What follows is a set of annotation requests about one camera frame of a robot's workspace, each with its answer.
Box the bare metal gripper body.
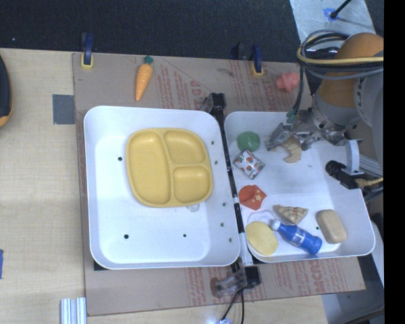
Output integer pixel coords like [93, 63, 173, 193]
[286, 109, 351, 147]

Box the tan croissant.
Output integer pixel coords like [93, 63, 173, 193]
[271, 136, 303, 164]

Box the green round toy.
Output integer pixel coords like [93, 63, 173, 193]
[236, 131, 261, 153]

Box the white can with red print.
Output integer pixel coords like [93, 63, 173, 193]
[233, 149, 266, 181]

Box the white plastic tray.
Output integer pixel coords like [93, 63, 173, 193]
[83, 105, 242, 271]
[223, 111, 377, 264]

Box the pink lumpy toy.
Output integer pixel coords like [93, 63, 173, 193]
[275, 72, 301, 92]

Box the red packet with yellow star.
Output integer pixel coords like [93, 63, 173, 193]
[238, 184, 268, 212]

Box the tan pizza slice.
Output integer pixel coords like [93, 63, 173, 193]
[273, 204, 309, 226]

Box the thin black and white rod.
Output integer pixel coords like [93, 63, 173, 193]
[217, 112, 254, 267]

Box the tan bread loaf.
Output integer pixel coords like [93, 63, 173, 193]
[316, 209, 348, 245]

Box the blue bottle with white cap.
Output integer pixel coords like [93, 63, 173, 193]
[269, 218, 323, 256]

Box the yellow round biscuit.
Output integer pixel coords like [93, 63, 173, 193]
[244, 220, 279, 257]

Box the yellow divided plate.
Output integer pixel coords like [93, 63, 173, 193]
[125, 128, 214, 209]

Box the orange carrot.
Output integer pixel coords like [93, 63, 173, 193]
[134, 55, 155, 103]

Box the brown cardboard board red print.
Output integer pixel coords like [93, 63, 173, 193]
[71, 52, 367, 317]

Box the black cylinder on white bracket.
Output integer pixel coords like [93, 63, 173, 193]
[325, 139, 365, 190]

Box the black block with thin wires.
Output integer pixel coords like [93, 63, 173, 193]
[201, 92, 227, 115]
[210, 264, 262, 298]

